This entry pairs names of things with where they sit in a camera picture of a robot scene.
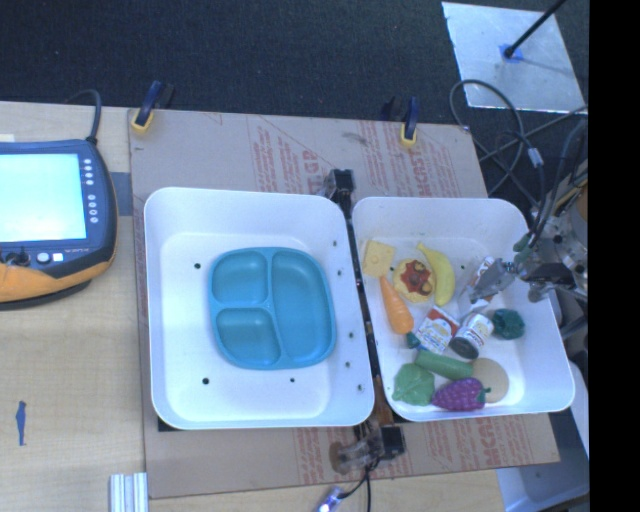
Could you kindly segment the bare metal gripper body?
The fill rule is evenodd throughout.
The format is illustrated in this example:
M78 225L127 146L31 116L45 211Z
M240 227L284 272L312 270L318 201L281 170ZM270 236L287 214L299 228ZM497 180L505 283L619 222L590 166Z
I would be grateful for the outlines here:
M522 281L538 302L551 290L588 301L588 228L581 214L550 217L533 248L522 251Z

